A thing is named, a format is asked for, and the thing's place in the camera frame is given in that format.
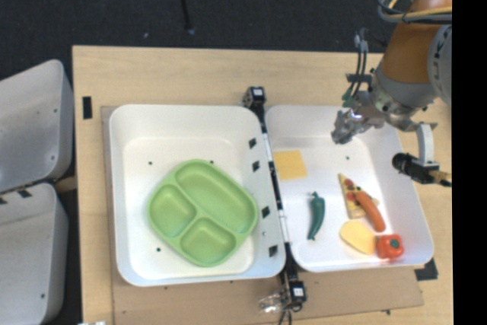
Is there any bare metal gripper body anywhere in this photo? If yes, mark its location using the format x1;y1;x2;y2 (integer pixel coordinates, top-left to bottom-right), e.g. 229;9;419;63
352;90;424;133

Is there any white plastic tray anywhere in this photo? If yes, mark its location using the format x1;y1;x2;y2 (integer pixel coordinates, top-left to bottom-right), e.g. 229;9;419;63
109;104;288;288
264;104;435;274

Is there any yellow cheese slice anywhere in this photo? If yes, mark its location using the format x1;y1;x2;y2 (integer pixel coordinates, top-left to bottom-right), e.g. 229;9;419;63
272;149;309;181

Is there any pizza slice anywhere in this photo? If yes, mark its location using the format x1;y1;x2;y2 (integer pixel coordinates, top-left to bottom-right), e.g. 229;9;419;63
337;173;380;220

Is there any thin black and white rod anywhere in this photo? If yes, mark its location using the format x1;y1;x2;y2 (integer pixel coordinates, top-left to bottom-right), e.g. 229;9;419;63
253;105;297;281

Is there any orange sausage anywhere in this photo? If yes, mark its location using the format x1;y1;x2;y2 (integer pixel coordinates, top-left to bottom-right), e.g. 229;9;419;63
355;190;387;234

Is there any green chili pepper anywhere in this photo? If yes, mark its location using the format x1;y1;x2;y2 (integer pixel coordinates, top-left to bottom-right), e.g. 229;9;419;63
306;191;326;241

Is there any pale yellow cheese wedge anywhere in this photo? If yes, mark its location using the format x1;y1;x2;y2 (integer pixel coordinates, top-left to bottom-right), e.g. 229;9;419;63
339;220;377;256

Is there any red bell pepper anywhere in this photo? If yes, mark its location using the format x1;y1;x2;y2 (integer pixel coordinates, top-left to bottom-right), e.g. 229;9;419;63
375;234;405;261

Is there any green divided plate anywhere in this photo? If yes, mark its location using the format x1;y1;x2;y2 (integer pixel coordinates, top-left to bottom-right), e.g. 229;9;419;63
146;158;260;268

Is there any black cylinder on white bracket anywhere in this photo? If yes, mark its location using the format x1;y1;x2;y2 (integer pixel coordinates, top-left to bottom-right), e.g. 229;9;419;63
391;121;442;186

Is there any black block with thin wires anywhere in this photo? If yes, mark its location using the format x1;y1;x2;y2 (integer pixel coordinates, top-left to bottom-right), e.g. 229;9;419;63
286;279;308;304
242;85;266;108

